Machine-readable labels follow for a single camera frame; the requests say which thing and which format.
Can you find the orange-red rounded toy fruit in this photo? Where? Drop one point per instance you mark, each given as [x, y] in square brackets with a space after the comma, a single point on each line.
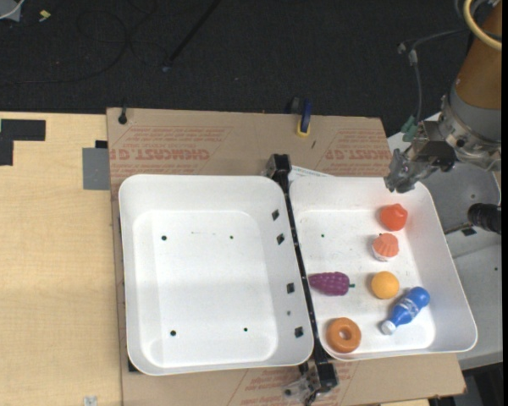
[393, 217]

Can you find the white plastic tray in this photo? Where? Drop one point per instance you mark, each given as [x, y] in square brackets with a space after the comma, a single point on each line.
[343, 235]
[207, 277]

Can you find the brown cardboard board red print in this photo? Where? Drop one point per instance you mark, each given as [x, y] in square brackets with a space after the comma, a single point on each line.
[220, 150]

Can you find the orange doughnut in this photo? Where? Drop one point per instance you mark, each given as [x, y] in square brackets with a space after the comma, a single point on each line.
[334, 341]

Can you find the thin black and white rod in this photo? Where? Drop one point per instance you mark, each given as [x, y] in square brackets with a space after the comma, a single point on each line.
[299, 260]

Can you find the orange ball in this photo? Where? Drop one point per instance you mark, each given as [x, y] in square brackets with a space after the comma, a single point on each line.
[385, 285]

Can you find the purple toy grapes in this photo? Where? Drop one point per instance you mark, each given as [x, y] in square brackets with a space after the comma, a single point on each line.
[330, 283]

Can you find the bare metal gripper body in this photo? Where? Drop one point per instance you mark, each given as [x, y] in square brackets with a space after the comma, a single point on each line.
[436, 148]

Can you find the blue and white toy bottle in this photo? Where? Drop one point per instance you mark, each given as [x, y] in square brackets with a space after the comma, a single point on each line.
[408, 309]

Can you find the orange and white toy cupcake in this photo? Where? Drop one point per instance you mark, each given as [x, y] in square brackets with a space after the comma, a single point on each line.
[385, 247]

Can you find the black cylinder on white bracket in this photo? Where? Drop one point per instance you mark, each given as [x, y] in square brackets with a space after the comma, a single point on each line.
[484, 218]

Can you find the white printed paper sheet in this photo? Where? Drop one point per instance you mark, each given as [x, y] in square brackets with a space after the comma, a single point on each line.
[309, 171]

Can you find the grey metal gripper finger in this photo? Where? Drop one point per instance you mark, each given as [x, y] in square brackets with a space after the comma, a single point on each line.
[410, 180]
[395, 169]

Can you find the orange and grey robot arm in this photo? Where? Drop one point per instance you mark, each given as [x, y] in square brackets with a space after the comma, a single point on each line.
[480, 74]

